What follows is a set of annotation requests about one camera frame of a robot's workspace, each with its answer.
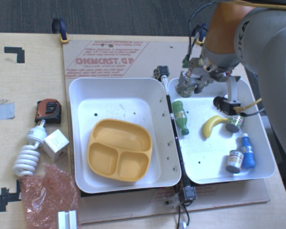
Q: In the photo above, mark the brown cardboard board red print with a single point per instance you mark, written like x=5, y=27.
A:
x=109, y=54

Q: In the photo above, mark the small can green label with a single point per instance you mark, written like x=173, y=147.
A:
x=234, y=124

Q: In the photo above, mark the yellow divided plate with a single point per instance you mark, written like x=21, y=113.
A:
x=120, y=149

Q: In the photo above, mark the black cylinder on white bracket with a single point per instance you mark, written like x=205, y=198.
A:
x=231, y=105

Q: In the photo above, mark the white foam block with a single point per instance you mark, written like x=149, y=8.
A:
x=66, y=221

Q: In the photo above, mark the small can yellow label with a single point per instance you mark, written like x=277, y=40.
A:
x=234, y=161

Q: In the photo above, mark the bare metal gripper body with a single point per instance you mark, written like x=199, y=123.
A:
x=200, y=68

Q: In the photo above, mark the green plastic bottle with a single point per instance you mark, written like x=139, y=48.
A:
x=180, y=116

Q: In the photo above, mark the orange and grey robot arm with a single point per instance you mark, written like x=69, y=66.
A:
x=259, y=46

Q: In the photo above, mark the white cube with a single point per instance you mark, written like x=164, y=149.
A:
x=55, y=145

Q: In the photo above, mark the white plastic tray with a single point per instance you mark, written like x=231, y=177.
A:
x=205, y=156
x=114, y=96

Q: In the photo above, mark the pink bubble wrap sheet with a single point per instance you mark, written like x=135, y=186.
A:
x=50, y=194

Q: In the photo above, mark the thin black and white rod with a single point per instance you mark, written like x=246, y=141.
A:
x=177, y=138

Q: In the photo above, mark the white spiral light bulb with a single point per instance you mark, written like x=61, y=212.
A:
x=28, y=156

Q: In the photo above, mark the yellow banana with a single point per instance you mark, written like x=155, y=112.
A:
x=209, y=125

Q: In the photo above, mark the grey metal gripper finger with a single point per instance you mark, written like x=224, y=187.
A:
x=185, y=80
x=199, y=86

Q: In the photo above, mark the blue plastic bottle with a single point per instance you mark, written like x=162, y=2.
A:
x=247, y=153

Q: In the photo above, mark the orange and black tape measure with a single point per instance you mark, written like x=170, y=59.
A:
x=48, y=111

